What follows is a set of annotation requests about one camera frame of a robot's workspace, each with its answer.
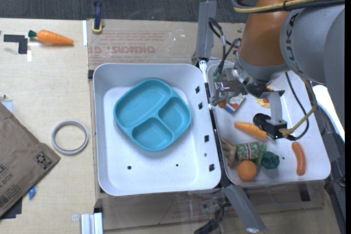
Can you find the green lettuce leaf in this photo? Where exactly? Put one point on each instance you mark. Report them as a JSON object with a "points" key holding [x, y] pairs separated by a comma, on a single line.
{"points": [[261, 157]]}

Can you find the orange sausage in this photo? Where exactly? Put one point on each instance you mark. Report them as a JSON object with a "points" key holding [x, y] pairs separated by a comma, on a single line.
{"points": [[299, 157]]}

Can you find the orange carrot green top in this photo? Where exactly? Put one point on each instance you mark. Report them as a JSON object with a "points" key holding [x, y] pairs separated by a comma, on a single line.
{"points": [[52, 37]]}

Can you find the yellow pizza slice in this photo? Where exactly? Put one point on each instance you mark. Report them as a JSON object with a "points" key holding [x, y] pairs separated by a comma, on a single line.
{"points": [[262, 102]]}

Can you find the blue divided plate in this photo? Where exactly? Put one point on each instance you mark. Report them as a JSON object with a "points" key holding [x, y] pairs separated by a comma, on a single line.
{"points": [[142, 104]]}

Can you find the brown grilled bread slice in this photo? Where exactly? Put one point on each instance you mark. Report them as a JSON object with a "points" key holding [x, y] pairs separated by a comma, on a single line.
{"points": [[229, 152]]}

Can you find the brown paper envelope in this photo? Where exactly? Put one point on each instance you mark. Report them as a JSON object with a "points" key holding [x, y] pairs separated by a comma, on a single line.
{"points": [[19, 150]]}

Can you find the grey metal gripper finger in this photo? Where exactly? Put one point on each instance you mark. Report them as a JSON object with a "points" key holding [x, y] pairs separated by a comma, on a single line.
{"points": [[214, 98], [223, 96]]}

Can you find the black cylinder on white bracket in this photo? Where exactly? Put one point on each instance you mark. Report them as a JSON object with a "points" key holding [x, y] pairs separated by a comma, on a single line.
{"points": [[275, 113]]}

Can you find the brown cardboard board red print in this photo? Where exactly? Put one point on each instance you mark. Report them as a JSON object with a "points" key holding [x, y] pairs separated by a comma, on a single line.
{"points": [[131, 46]]}

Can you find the green broccoli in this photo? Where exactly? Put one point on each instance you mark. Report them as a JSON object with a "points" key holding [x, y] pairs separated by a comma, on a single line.
{"points": [[271, 160]]}

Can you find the orange fruit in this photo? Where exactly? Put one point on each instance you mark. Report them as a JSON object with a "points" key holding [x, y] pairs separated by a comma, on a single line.
{"points": [[246, 170]]}

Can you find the small blue object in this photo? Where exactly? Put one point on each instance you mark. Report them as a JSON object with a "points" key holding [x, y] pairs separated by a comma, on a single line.
{"points": [[32, 191]]}

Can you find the small orange ball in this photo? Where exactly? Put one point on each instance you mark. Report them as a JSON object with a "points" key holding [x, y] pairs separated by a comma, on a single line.
{"points": [[221, 104]]}

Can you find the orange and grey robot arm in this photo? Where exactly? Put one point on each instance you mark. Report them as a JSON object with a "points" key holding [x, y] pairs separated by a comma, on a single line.
{"points": [[274, 35]]}

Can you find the white plastic tray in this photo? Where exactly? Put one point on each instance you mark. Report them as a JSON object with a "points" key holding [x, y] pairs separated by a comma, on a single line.
{"points": [[282, 170], [153, 172]]}

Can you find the red white blue carton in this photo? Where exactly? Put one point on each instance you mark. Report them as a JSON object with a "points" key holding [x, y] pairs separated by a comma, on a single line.
{"points": [[235, 105]]}

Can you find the green red white packet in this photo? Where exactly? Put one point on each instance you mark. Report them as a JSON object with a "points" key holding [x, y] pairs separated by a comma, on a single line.
{"points": [[246, 150]]}

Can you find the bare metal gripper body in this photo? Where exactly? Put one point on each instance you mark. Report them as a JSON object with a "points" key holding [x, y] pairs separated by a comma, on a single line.
{"points": [[233, 84]]}

